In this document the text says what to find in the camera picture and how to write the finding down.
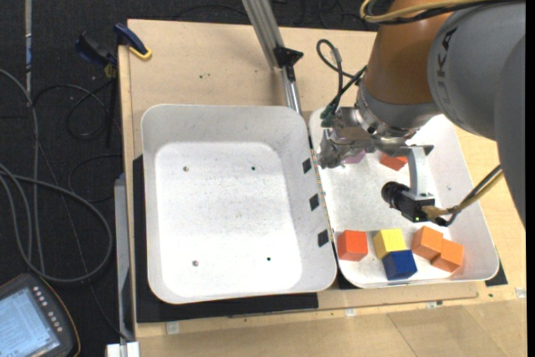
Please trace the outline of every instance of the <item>screen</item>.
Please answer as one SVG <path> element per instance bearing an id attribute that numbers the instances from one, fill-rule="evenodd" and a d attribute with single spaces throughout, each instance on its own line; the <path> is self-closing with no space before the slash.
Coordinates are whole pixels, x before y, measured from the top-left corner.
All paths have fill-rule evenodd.
<path id="1" fill-rule="evenodd" d="M 0 300 L 0 356 L 38 357 L 60 343 L 29 288 Z"/>

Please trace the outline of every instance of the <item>white tray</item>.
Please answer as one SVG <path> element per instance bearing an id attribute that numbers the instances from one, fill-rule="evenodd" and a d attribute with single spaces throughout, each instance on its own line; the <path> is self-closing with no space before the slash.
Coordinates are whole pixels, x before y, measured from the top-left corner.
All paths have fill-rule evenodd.
<path id="1" fill-rule="evenodd" d="M 281 106 L 157 105 L 141 134 L 148 280 L 158 298 L 193 303 L 331 285 L 336 260 L 300 115 Z"/>
<path id="2" fill-rule="evenodd" d="M 309 121 L 313 148 L 317 153 L 323 134 L 320 113 L 321 110 L 313 112 Z M 443 115 L 436 116 L 408 144 L 435 147 L 427 160 L 433 175 L 429 180 L 429 191 L 436 196 L 436 205 L 451 207 L 461 202 L 473 185 L 453 124 Z M 449 227 L 438 227 L 431 222 L 412 223 L 402 217 L 399 211 L 390 208 L 381 197 L 381 188 L 387 181 L 410 185 L 409 167 L 404 166 L 400 171 L 391 170 L 380 164 L 380 155 L 376 151 L 367 154 L 359 164 L 344 167 L 318 167 L 334 238 L 346 229 L 367 232 L 368 256 L 359 262 L 339 261 L 340 271 L 347 280 L 357 287 L 379 288 L 493 277 L 499 268 L 499 261 L 479 203 L 463 210 Z M 410 249 L 414 233 L 424 225 L 443 232 L 444 238 L 465 246 L 463 265 L 454 273 L 448 273 L 415 255 L 418 272 L 406 280 L 389 281 L 382 261 L 375 254 L 373 235 L 381 229 L 400 228 L 405 244 Z"/>

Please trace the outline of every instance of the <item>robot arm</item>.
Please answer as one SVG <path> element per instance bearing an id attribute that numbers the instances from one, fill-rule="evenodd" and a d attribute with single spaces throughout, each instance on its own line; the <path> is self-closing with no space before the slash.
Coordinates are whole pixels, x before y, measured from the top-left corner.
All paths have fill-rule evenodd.
<path id="1" fill-rule="evenodd" d="M 414 19 L 423 15 L 419 5 L 430 3 L 455 4 L 392 3 L 382 23 L 395 25 L 380 26 L 355 107 L 340 108 L 325 122 L 318 162 L 332 168 L 375 149 L 390 156 L 412 153 L 406 141 L 431 117 L 444 114 L 464 130 L 497 142 L 525 225 L 525 0 L 491 0 Z M 397 21 L 389 18 L 411 9 Z M 418 183 L 413 175 L 426 174 L 415 168 L 421 156 L 408 158 L 411 182 Z M 383 197 L 394 207 L 392 198 L 403 197 L 404 204 L 412 204 L 415 221 L 430 203 L 420 202 L 413 187 L 396 190 L 388 184 Z"/>

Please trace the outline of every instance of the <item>orange block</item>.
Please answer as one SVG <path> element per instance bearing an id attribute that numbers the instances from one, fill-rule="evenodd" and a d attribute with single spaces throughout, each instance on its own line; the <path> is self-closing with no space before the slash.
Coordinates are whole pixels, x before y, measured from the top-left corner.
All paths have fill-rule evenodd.
<path id="1" fill-rule="evenodd" d="M 336 240 L 338 258 L 358 262 L 368 254 L 366 232 L 343 231 Z"/>
<path id="2" fill-rule="evenodd" d="M 442 240 L 442 232 L 431 227 L 422 227 L 412 237 L 411 250 L 414 254 L 431 260 L 441 252 Z"/>
<path id="3" fill-rule="evenodd" d="M 462 244 L 443 239 L 441 253 L 431 261 L 431 265 L 452 273 L 462 265 L 464 254 L 465 247 Z"/>
<path id="4" fill-rule="evenodd" d="M 380 163 L 392 170 L 399 171 L 409 162 L 406 156 L 388 156 L 385 153 L 381 155 Z"/>

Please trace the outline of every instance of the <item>yellow block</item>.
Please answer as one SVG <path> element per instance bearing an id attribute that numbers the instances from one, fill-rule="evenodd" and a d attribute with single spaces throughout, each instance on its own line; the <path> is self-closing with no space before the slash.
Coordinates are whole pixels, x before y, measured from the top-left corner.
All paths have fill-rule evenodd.
<path id="1" fill-rule="evenodd" d="M 384 258 L 390 252 L 406 250 L 405 239 L 401 229 L 382 229 L 374 235 L 375 253 L 379 259 Z"/>

